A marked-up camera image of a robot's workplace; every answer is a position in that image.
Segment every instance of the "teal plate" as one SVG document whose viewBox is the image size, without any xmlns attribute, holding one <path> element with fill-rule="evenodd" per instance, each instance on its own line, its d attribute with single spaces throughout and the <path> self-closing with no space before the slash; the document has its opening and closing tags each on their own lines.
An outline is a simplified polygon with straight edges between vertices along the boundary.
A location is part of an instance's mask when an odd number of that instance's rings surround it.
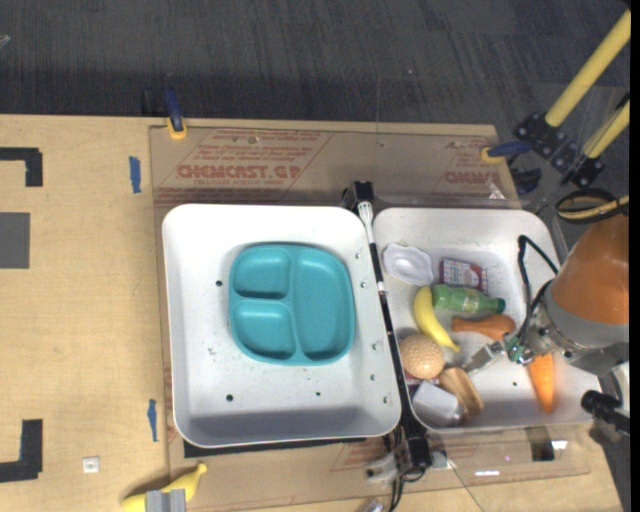
<svg viewBox="0 0 640 512">
<path fill-rule="evenodd" d="M 229 318 L 234 341 L 254 359 L 335 362 L 355 332 L 349 273 L 335 256 L 308 245 L 250 247 L 231 266 Z"/>
</svg>

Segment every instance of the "wooden table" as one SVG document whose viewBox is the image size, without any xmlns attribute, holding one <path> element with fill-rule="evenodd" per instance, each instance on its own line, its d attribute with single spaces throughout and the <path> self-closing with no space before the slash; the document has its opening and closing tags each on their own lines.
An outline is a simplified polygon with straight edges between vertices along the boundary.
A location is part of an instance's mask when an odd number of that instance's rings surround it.
<svg viewBox="0 0 640 512">
<path fill-rule="evenodd" d="M 222 125 L 191 124 L 214 122 Z M 23 420 L 42 419 L 44 447 L 37 479 L 0 484 L 0 510 L 116 511 L 131 493 L 168 482 L 148 137 L 162 123 L 0 116 L 0 146 L 44 156 L 43 187 L 25 186 L 23 163 L 0 161 L 0 212 L 30 213 L 31 232 L 29 268 L 0 269 L 0 462 L 18 459 Z M 141 163 L 140 193 L 132 191 L 130 156 Z M 585 443 L 588 474 L 407 492 L 398 510 L 621 510 L 602 449 Z M 85 473 L 83 459 L 93 456 L 99 471 Z M 271 510 L 356 511 L 365 503 Z"/>
</svg>

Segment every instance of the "yellow pole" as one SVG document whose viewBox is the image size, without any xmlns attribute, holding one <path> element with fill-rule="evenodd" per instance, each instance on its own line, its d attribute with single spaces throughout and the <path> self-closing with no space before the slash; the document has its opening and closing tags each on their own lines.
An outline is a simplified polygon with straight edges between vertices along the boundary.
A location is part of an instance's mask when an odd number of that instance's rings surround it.
<svg viewBox="0 0 640 512">
<path fill-rule="evenodd" d="M 631 10 L 627 9 L 549 109 L 545 115 L 545 121 L 549 126 L 557 128 L 564 122 L 629 39 L 631 39 Z"/>
<path fill-rule="evenodd" d="M 588 158 L 598 158 L 614 139 L 629 125 L 631 100 L 616 110 L 607 122 L 594 133 L 584 145 L 583 154 Z"/>
</svg>

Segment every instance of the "yellow banana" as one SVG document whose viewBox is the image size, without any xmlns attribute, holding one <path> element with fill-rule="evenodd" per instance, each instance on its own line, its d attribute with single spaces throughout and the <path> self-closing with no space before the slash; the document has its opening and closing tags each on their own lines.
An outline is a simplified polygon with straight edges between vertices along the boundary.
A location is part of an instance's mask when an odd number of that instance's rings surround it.
<svg viewBox="0 0 640 512">
<path fill-rule="evenodd" d="M 181 476 L 160 490 L 162 492 L 171 492 L 173 489 L 184 489 L 185 500 L 189 501 L 195 495 L 200 477 L 206 471 L 207 466 L 200 463 L 194 471 Z M 144 512 L 146 509 L 146 497 L 146 493 L 129 496 L 122 502 L 122 507 L 126 512 Z"/>
<path fill-rule="evenodd" d="M 460 350 L 449 336 L 449 333 L 442 327 L 433 311 L 433 297 L 431 296 L 431 288 L 423 286 L 413 299 L 413 315 L 418 324 L 418 329 L 422 334 L 431 336 L 433 340 L 441 347 L 449 347 L 454 352 Z"/>
</svg>

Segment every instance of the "toy bottle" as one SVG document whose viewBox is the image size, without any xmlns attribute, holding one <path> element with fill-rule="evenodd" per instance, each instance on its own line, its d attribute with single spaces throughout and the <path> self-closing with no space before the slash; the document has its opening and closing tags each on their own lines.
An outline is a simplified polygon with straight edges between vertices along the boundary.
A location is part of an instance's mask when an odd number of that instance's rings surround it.
<svg viewBox="0 0 640 512">
<path fill-rule="evenodd" d="M 475 288 L 437 284 L 433 287 L 433 307 L 462 313 L 502 313 L 505 302 L 504 299 L 487 297 Z"/>
</svg>

